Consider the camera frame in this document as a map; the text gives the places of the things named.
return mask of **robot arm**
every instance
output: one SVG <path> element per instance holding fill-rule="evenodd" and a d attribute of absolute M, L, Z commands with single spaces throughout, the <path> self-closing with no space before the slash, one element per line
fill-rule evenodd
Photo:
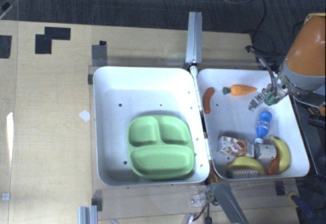
<path fill-rule="evenodd" d="M 325 104 L 325 96 L 313 92 L 325 84 L 325 13 L 308 15 L 277 78 L 271 75 L 271 80 L 271 84 L 252 99 L 249 110 L 263 102 L 277 104 L 286 95 L 314 107 Z"/>

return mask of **green divided plate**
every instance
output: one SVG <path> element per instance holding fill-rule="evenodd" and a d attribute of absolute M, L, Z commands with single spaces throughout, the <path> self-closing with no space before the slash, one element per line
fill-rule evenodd
<path fill-rule="evenodd" d="M 152 179 L 187 175 L 195 165 L 188 126 L 173 116 L 142 116 L 129 124 L 128 156 L 132 170 Z"/>

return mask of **white surface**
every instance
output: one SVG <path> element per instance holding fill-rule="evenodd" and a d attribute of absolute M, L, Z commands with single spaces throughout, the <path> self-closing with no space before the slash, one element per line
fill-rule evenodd
<path fill-rule="evenodd" d="M 263 110 L 270 111 L 273 116 L 264 142 L 270 144 L 270 135 L 285 141 L 291 153 L 291 164 L 288 170 L 279 175 L 266 175 L 258 179 L 302 177 L 309 171 L 307 153 L 289 97 L 273 106 L 262 104 L 251 112 L 248 110 L 248 105 L 258 92 L 244 96 L 223 95 L 222 93 L 223 87 L 235 84 L 256 87 L 257 91 L 260 91 L 269 83 L 270 77 L 267 71 L 204 69 L 198 74 L 198 86 L 202 96 L 207 88 L 215 89 L 210 101 L 211 113 L 205 115 L 205 122 L 214 168 L 222 178 L 226 178 L 227 163 L 231 162 L 234 157 L 217 152 L 218 138 L 225 135 L 254 143 L 256 123 Z"/>
<path fill-rule="evenodd" d="M 2 200 L 9 201 L 10 200 L 10 193 L 2 193 Z"/>
<path fill-rule="evenodd" d="M 78 114 L 85 122 L 88 122 L 91 118 L 91 115 L 88 111 L 84 110 Z"/>
<path fill-rule="evenodd" d="M 93 82 L 98 174 L 105 184 L 196 183 L 207 178 L 204 134 L 194 81 L 187 71 L 102 67 L 94 73 Z M 196 154 L 194 171 L 173 181 L 151 181 L 132 171 L 127 153 L 128 126 L 134 118 L 144 115 L 176 116 L 189 126 Z"/>

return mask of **can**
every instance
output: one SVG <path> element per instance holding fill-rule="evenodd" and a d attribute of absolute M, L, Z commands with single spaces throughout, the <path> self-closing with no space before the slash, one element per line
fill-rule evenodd
<path fill-rule="evenodd" d="M 273 160 L 276 157 L 276 147 L 274 145 L 255 144 L 255 159 Z"/>

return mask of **banana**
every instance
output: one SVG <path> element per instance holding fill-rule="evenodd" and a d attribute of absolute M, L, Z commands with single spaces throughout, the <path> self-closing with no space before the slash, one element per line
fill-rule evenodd
<path fill-rule="evenodd" d="M 248 156 L 238 156 L 231 164 L 228 165 L 228 170 L 232 169 L 252 169 L 258 172 L 259 176 L 265 175 L 265 170 L 259 161 Z"/>
<path fill-rule="evenodd" d="M 285 171 L 290 166 L 290 151 L 287 147 L 286 143 L 282 140 L 271 136 L 270 140 L 274 142 L 276 149 L 278 149 L 280 154 L 280 162 L 279 162 L 279 173 Z"/>

